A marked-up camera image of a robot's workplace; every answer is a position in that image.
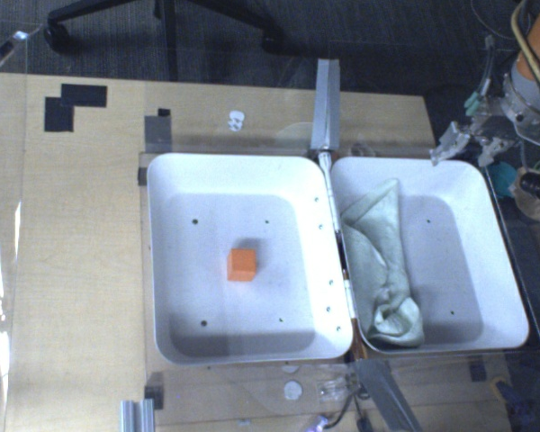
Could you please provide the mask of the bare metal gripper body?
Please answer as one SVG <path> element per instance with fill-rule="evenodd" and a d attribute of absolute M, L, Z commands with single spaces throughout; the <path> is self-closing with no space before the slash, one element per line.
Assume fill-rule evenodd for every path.
<path fill-rule="evenodd" d="M 540 109 L 513 90 L 477 99 L 470 106 L 470 117 L 476 138 L 524 140 L 540 147 Z"/>

